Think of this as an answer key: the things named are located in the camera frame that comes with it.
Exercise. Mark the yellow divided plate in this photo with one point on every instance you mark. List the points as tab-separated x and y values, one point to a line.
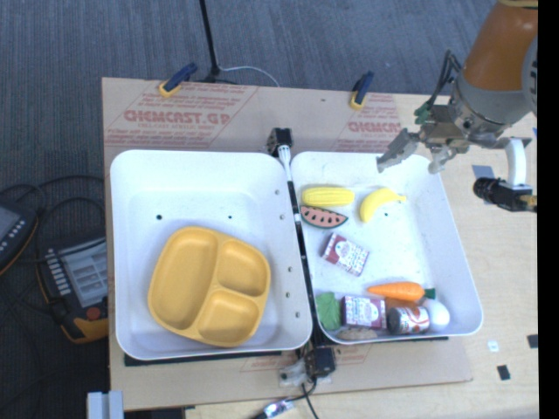
209	286

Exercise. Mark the red watermelon slice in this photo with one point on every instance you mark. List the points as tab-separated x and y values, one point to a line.
322	217

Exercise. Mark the orange carrot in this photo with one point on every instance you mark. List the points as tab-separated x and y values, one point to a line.
399	290

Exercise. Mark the red and white carton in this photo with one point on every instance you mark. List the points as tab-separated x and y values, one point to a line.
346	254
363	312

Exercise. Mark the yellow corn cob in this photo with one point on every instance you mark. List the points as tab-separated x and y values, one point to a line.
327	196

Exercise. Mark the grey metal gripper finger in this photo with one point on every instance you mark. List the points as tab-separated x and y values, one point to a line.
439	160
395	150

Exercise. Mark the green lettuce leaf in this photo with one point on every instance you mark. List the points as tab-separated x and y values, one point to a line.
328	310

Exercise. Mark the black cylinder on white bracket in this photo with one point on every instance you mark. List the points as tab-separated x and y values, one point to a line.
508	181

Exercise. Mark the white plastic tray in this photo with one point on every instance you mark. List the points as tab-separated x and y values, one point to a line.
183	190
406	242

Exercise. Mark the red and white can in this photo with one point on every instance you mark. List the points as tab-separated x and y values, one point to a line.
408	320

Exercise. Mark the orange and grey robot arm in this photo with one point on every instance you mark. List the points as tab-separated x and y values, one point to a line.
498	55

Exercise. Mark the brown cardboard board red print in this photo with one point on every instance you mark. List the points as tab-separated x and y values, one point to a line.
305	116

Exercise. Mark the thin black and white rod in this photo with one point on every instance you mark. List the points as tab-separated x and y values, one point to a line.
299	234

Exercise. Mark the yellow banana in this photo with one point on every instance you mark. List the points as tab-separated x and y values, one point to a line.
375	203

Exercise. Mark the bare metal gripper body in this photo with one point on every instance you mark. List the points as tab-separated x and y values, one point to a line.
450	130

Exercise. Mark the white egg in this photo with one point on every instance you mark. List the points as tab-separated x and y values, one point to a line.
438	313

